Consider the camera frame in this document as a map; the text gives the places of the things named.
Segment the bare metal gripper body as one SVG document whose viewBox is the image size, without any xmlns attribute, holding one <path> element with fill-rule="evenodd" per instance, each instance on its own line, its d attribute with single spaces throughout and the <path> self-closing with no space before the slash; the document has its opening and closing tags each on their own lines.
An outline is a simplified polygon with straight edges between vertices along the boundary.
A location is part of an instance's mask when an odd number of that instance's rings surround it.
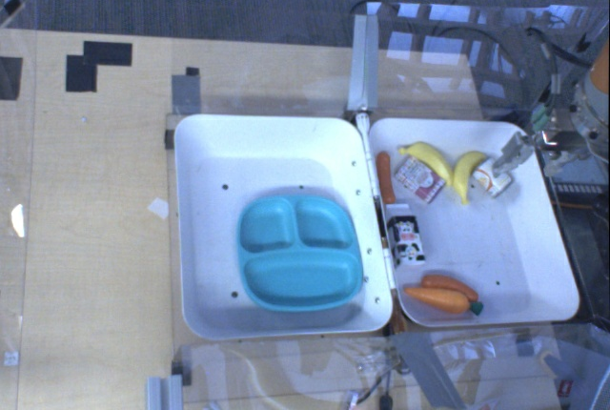
<svg viewBox="0 0 610 410">
<path fill-rule="evenodd" d="M 608 165 L 608 115 L 589 108 L 554 109 L 537 142 L 546 176 L 556 176 L 567 164 L 590 157 Z"/>
</svg>

